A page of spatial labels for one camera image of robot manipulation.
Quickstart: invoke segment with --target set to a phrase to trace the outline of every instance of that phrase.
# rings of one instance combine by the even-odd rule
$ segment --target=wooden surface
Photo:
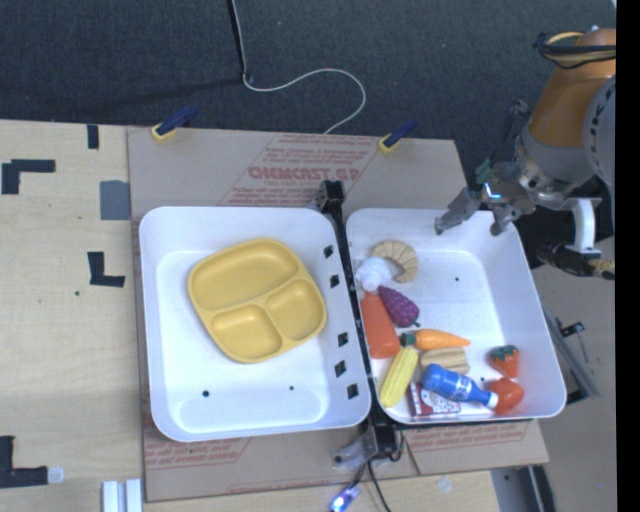
[[[102,181],[128,182],[124,127],[0,121],[0,160],[54,159],[0,195],[0,435],[16,436],[14,467],[59,467],[64,482],[0,489],[0,509],[100,510],[103,481],[143,478],[131,224],[101,220]],[[123,288],[89,284],[87,253]],[[385,480],[394,511],[498,511],[488,471]],[[147,511],[327,510],[340,486],[145,504]],[[349,509],[383,510],[363,484]]]

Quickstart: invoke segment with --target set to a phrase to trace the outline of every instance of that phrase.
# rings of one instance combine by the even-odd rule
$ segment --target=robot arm
[[[576,41],[557,45],[565,39]],[[495,161],[499,145],[476,169],[476,182],[436,220],[438,234],[468,219],[482,205],[493,212],[491,233],[496,236],[538,206],[571,211],[576,222],[573,244],[544,244],[539,259],[575,275],[613,278],[612,263],[603,270],[597,261],[599,251],[593,248],[593,208],[600,199],[572,193],[596,175],[607,185],[614,204],[615,44],[614,29],[538,37],[534,46],[557,67],[531,112],[522,102],[511,107],[500,145],[509,138],[517,116],[527,118],[516,137],[513,161]]]

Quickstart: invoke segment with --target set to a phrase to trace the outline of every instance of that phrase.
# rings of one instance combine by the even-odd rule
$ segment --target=croissant
[[[418,277],[416,251],[401,240],[380,242],[372,249],[371,256],[387,258],[396,263],[402,269],[402,273],[395,277],[395,280],[399,283],[408,283]]]

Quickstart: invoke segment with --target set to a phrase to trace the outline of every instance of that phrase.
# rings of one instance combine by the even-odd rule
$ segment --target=cardboard
[[[144,214],[176,206],[313,206],[323,180],[342,181],[343,215],[365,207],[445,209],[465,185],[455,145],[403,139],[389,154],[375,137],[179,129],[166,140],[127,128],[146,500],[215,496],[347,483],[332,453],[358,428],[178,443],[150,415],[137,229]],[[548,461],[536,420],[404,431],[396,463],[380,479],[436,475]]]

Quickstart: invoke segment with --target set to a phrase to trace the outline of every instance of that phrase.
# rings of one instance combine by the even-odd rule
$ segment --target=blue and yellow clamp
[[[411,133],[418,123],[415,121],[407,121],[393,133],[385,135],[378,141],[378,149],[383,153],[391,153],[397,146],[402,137],[406,137]]]
[[[175,134],[176,128],[188,126],[197,115],[198,109],[196,107],[181,108],[162,123],[151,128],[151,135],[157,141],[163,142]]]

